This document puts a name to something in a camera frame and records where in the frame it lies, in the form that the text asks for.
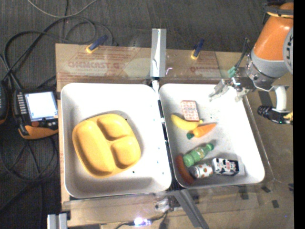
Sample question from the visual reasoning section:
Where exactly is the brown cardboard board red print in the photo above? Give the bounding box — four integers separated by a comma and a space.
55, 43, 275, 225

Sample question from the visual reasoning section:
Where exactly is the black cylinder on white bracket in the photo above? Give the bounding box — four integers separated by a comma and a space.
257, 85, 293, 125

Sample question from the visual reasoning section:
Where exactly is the white can with orange dots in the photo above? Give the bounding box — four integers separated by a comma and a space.
189, 163, 214, 179

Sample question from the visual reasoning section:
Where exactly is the white plastic tray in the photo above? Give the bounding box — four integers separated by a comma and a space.
60, 82, 173, 199
158, 83, 266, 190

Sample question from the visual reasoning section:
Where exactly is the yellow banana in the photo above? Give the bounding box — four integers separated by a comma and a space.
170, 114, 204, 131

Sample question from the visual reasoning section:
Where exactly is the red patterned packet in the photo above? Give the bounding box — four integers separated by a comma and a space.
180, 100, 201, 122

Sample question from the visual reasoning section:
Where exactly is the yellow divided plate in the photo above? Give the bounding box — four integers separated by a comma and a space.
71, 113, 142, 178

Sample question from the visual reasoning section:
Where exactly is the orange carrot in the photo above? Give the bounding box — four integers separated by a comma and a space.
186, 122, 218, 140

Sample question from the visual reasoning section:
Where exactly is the green plastic bottle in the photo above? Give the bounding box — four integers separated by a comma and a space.
183, 143, 214, 168

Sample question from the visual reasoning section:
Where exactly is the brown sausage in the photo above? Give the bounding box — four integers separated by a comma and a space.
175, 154, 195, 186

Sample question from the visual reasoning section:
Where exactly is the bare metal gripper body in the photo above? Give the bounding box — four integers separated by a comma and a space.
223, 64, 274, 92

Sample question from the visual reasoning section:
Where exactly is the black and white cow carton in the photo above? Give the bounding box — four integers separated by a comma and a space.
211, 157, 240, 177

